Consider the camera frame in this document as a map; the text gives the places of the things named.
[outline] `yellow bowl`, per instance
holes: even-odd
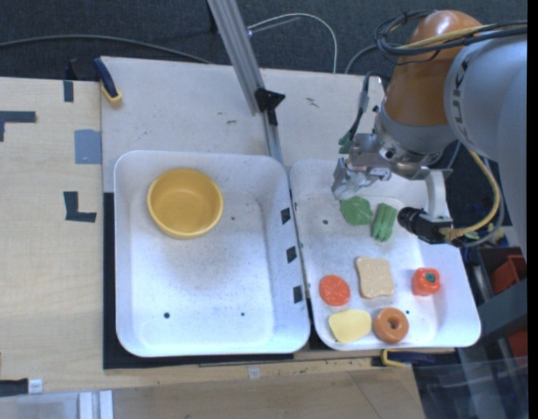
[[[211,231],[223,215],[220,188],[207,175],[175,168],[159,175],[148,188],[148,212],[158,228],[178,239]]]

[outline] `white tray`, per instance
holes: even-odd
[[[314,313],[314,327],[329,347],[337,350],[372,350],[394,347],[467,347],[480,336],[480,321],[459,250],[447,244],[430,245],[395,223],[391,238],[379,242],[370,235],[369,225],[351,226],[339,210],[331,192],[336,161],[304,160],[291,169],[296,225]],[[385,202],[400,210],[404,206],[425,208],[424,182],[411,182],[393,175],[376,182],[357,195],[369,200],[372,210]],[[385,258],[390,262],[395,291],[387,297],[364,299],[360,295],[355,259],[358,256]],[[440,272],[438,293],[412,295],[410,278],[418,267],[434,267]],[[342,276],[351,290],[351,300],[343,307],[330,307],[322,299],[318,285],[325,275]],[[347,344],[335,342],[328,325],[333,312],[362,309],[372,318],[386,306],[406,313],[409,332],[396,345],[379,340],[373,332]]]
[[[148,186],[178,167],[204,172],[224,196],[220,222],[197,239],[165,235],[148,214]],[[306,344],[300,253],[280,163],[133,151],[116,162],[114,204],[116,331],[131,354],[287,354]]]

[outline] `red circular slice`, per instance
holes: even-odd
[[[350,300],[350,289],[340,276],[327,275],[320,281],[320,296],[330,306],[344,306]]]

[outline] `brown donut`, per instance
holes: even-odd
[[[409,332],[409,321],[395,307],[385,307],[372,321],[377,337],[386,343],[398,343]]]

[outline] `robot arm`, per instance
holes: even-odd
[[[403,15],[401,22],[394,19],[383,25],[376,41],[383,42],[394,27],[412,18],[422,20],[409,44],[395,49],[403,56],[376,114],[373,132],[355,134],[351,128],[340,141],[340,152],[348,157],[337,163],[333,193],[338,199],[348,198],[387,180],[390,172],[424,179],[429,207],[435,206],[435,212],[402,209],[398,220],[427,242],[450,242],[444,231],[452,220],[438,214],[445,202],[443,187],[438,185],[441,171],[428,167],[457,139],[470,151],[499,163],[507,208],[525,257],[527,23],[501,29],[481,25],[458,11],[415,11]],[[382,50],[394,51],[387,42]]]

